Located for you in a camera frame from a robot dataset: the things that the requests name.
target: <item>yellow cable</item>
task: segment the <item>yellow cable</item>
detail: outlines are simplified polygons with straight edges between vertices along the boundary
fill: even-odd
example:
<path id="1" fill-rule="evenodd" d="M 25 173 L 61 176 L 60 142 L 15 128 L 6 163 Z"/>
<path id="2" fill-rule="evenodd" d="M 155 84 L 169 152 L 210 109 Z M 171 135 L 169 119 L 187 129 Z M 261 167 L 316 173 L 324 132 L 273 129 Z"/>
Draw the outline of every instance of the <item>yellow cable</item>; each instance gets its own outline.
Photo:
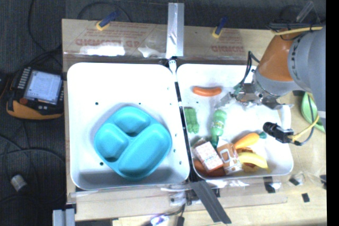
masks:
<path id="1" fill-rule="evenodd" d="M 292 30 L 286 30 L 286 31 L 281 31 L 281 32 L 276 32 L 274 30 L 271 30 L 271 32 L 274 35 L 281 36 L 281 35 L 285 35 L 285 34 L 291 34 L 291 33 L 303 32 L 303 31 L 320 30 L 322 28 L 323 28 L 323 26 L 312 26 L 310 28 L 292 29 Z"/>
<path id="2" fill-rule="evenodd" d="M 316 119 L 314 120 L 314 122 L 313 122 L 310 126 L 308 126 L 307 128 L 305 128 L 304 130 L 302 130 L 302 131 L 299 132 L 298 134 L 289 136 L 289 138 L 290 138 L 293 142 L 295 142 L 295 141 L 296 141 L 298 138 L 300 138 L 303 134 L 305 134 L 307 131 L 311 130 L 312 127 L 313 127 L 314 125 L 316 125 L 316 123 L 318 122 L 318 120 L 319 120 L 319 115 L 317 115 Z"/>

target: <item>green bottle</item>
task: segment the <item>green bottle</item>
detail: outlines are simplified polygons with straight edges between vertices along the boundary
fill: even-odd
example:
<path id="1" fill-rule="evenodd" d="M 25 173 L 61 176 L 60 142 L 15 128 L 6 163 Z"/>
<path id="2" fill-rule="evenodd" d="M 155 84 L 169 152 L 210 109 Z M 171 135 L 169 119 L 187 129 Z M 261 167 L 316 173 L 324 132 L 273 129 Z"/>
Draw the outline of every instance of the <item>green bottle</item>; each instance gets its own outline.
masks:
<path id="1" fill-rule="evenodd" d="M 217 147 L 219 137 L 224 133 L 226 112 L 223 110 L 216 110 L 213 114 L 213 122 L 211 127 L 211 144 L 214 148 Z"/>

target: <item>blue clamp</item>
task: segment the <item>blue clamp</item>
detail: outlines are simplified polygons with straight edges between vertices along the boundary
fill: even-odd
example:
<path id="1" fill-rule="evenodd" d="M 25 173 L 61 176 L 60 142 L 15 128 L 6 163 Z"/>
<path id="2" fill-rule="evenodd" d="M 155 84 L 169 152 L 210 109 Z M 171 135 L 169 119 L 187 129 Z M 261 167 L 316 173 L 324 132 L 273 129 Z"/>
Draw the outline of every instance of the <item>blue clamp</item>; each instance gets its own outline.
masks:
<path id="1" fill-rule="evenodd" d="M 227 17 L 226 16 L 221 18 L 219 24 L 213 30 L 213 33 L 212 33 L 213 37 L 215 37 L 215 38 L 220 37 L 220 35 L 222 33 L 222 28 L 224 27 L 226 22 L 227 22 Z"/>
<path id="2" fill-rule="evenodd" d="M 97 22 L 96 28 L 100 31 L 103 31 L 110 25 L 111 21 L 114 21 L 118 17 L 118 15 L 119 11 L 112 12 L 111 14 L 106 16 L 103 20 Z"/>

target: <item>blue plate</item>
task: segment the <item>blue plate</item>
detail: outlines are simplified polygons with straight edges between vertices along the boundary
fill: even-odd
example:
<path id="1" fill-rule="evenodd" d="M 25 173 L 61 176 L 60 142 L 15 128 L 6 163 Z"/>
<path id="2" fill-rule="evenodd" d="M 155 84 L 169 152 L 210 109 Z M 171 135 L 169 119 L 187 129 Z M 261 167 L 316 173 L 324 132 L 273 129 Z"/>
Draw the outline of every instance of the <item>blue plate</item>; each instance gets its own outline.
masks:
<path id="1" fill-rule="evenodd" d="M 117 110 L 94 136 L 100 158 L 120 176 L 134 181 L 154 172 L 171 147 L 168 130 L 134 106 Z"/>

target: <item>metal bracket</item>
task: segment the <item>metal bracket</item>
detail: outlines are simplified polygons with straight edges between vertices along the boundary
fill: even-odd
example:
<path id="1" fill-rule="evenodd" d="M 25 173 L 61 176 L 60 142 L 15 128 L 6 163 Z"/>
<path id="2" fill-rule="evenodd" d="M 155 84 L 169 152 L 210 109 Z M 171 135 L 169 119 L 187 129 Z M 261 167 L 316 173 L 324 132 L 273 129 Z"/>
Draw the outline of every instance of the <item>metal bracket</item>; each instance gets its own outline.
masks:
<path id="1" fill-rule="evenodd" d="M 197 194 L 207 212 L 210 214 L 213 222 L 222 222 L 224 224 L 232 223 L 221 206 L 217 196 L 205 180 L 190 183 L 191 188 Z"/>
<path id="2" fill-rule="evenodd" d="M 53 226 L 75 226 L 74 209 L 53 210 Z"/>
<path id="3" fill-rule="evenodd" d="M 264 176 L 264 186 L 268 193 L 275 193 L 274 182 L 272 176 Z"/>

